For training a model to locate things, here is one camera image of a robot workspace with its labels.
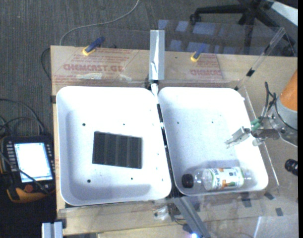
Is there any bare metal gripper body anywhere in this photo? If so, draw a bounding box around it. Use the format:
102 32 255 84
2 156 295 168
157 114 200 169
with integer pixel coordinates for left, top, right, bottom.
250 113 284 140

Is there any clear plastic bottle black cap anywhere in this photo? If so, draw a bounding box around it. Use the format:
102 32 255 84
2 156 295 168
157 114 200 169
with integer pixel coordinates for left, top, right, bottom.
181 166 253 192

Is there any white plastic tray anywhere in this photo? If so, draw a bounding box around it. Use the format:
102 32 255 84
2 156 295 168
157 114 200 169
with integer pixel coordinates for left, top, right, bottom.
55 85 173 207
157 86 269 197

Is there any black ribbed rectangular pad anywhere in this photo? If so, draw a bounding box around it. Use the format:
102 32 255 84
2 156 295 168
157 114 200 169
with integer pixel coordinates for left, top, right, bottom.
92 131 143 170

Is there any brown cardboard board red print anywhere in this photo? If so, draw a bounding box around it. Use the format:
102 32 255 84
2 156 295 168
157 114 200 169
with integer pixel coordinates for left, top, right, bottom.
50 45 299 236

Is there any black cylinder on white bracket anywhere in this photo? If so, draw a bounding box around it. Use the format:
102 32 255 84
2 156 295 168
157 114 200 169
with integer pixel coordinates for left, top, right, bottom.
284 158 299 176

